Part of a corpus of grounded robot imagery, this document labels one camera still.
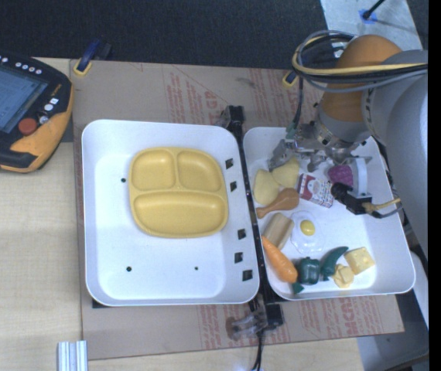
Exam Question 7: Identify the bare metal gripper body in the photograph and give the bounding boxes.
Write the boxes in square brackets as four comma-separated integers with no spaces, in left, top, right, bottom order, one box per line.
[286,123,373,168]

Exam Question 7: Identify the pale yellow potato chip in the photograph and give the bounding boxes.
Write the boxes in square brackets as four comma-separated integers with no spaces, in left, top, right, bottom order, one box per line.
[271,156,301,189]
[253,168,282,205]

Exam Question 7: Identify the purple grapes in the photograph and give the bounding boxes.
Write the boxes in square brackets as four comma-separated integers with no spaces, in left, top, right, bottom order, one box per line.
[327,163,355,189]

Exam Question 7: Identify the red and white carton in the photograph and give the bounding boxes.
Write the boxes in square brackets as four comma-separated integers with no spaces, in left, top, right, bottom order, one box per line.
[296,172,336,209]

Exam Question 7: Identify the brown chicken drumstick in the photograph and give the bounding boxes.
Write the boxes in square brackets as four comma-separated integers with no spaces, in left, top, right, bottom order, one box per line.
[255,187,301,220]

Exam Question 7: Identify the white fried egg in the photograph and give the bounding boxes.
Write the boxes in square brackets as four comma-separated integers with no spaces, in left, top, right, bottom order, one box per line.
[289,209,326,255]

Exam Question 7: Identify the thin black rod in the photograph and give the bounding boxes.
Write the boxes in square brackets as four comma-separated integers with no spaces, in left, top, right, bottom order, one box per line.
[234,128,270,305]

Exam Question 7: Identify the tan bread piece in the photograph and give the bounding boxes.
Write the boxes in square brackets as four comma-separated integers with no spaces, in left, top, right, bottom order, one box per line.
[262,212,296,251]

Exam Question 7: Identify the white plastic tray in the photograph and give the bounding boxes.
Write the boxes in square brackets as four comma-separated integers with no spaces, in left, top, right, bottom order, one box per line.
[242,126,417,302]
[80,119,261,308]

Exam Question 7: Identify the dark green chili pepper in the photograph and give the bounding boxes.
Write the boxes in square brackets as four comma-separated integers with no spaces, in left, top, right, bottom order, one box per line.
[320,246,350,282]

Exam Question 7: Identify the orange carrot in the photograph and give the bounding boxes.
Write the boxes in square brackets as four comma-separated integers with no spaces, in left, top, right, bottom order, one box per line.
[261,235,306,294]

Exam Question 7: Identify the yellow cheese wedge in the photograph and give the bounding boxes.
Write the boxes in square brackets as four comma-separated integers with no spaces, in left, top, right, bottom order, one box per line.
[343,247,376,276]

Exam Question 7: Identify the green bell pepper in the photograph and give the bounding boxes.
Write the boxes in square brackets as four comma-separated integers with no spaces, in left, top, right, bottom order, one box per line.
[296,257,323,285]

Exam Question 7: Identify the small yellow toy piece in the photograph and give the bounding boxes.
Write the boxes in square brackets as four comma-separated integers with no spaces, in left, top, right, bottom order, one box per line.
[330,264,356,290]

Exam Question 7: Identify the yellow divided plate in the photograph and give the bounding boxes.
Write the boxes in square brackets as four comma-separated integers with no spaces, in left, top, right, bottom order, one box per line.
[128,147,230,240]

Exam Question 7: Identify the brown cardboard board, red print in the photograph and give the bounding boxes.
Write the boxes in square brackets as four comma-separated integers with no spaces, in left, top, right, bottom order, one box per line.
[69,58,405,361]

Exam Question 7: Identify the black cylinder on white bracket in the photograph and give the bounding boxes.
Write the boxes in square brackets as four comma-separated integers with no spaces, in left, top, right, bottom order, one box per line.
[330,156,374,216]

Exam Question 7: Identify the black block with thin wires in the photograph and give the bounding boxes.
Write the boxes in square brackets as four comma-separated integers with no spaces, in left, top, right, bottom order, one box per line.
[262,302,285,328]
[223,105,245,131]

